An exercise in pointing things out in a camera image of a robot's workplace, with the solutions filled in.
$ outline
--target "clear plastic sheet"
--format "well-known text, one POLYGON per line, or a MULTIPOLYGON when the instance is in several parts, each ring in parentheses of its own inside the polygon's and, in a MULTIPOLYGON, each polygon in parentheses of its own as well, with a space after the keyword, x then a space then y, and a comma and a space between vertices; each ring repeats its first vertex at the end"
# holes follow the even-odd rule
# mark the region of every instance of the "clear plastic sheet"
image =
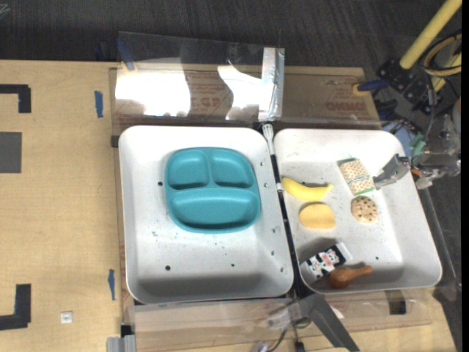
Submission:
MULTIPOLYGON (((369 331, 432 322, 429 292, 405 291, 406 313, 390 315, 384 293, 331 296, 328 302, 348 332, 369 331)), ((186 348, 246 344, 249 351, 258 342, 270 347, 287 330, 287 340, 295 338, 293 324, 299 320, 299 338, 322 335, 301 318, 306 314, 291 298, 209 303, 138 305, 127 309, 138 351, 180 351, 186 348)))
POLYGON ((114 127, 139 117, 255 122, 281 116, 284 49, 121 33, 114 127))
POLYGON ((6 4, 0 4, 0 21, 7 15, 10 11, 10 8, 6 4))

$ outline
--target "wooden table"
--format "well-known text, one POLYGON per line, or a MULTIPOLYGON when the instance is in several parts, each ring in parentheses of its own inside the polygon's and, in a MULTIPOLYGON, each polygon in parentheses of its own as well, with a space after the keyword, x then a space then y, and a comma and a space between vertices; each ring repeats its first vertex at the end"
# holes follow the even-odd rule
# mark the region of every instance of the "wooden table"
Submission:
MULTIPOLYGON (((0 95, 0 131, 22 133, 20 174, 0 174, 0 315, 13 313, 15 286, 32 285, 32 321, 0 331, 0 351, 105 351, 122 319, 114 154, 110 145, 111 63, 0 61, 0 84, 28 84, 32 113, 0 95), (103 93, 103 118, 95 108, 103 93), (115 275, 115 300, 108 283, 115 275), (73 312, 61 323, 61 312, 73 312)), ((441 305, 432 323, 363 331, 363 351, 454 351, 441 305)), ((303 340, 309 350, 330 345, 303 340)), ((192 351, 249 351, 233 345, 192 351)), ((293 351, 291 340, 278 351, 293 351)))

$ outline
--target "yellow pole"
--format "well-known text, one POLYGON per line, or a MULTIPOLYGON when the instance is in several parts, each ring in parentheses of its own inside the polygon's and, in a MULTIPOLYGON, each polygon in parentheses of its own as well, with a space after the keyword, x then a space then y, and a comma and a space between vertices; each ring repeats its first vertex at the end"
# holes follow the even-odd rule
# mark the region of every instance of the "yellow pole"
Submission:
POLYGON ((410 69, 430 45, 430 43, 441 32, 443 27, 451 20, 451 17, 461 7, 462 0, 446 0, 441 8, 437 11, 432 20, 426 25, 425 29, 418 36, 416 41, 409 48, 407 53, 399 62, 404 69, 410 69))
MULTIPOLYGON (((445 67, 459 67, 462 64, 462 52, 453 58, 451 58, 448 63, 446 63, 445 67)), ((446 85, 446 81, 443 78, 433 77, 433 88, 436 92, 439 92, 443 86, 446 85)))

